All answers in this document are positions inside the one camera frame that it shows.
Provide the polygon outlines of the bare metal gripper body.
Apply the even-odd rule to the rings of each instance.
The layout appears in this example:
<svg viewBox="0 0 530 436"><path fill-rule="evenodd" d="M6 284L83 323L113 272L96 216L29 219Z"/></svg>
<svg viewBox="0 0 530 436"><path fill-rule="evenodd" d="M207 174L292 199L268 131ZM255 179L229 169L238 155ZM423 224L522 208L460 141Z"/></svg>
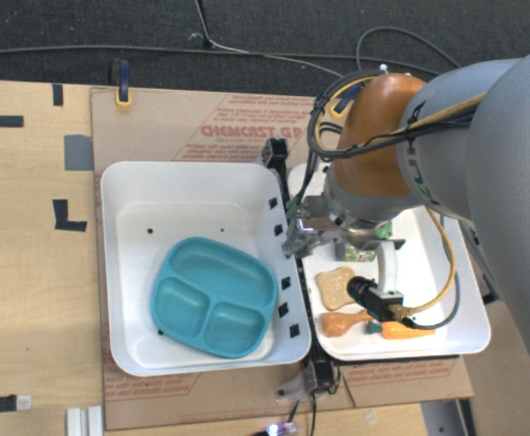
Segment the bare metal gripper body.
<svg viewBox="0 0 530 436"><path fill-rule="evenodd" d="M379 240L379 223L360 219L339 202L322 195L307 196L302 201L295 226L301 234L322 233L325 244L346 241L354 246L365 246Z"/></svg>

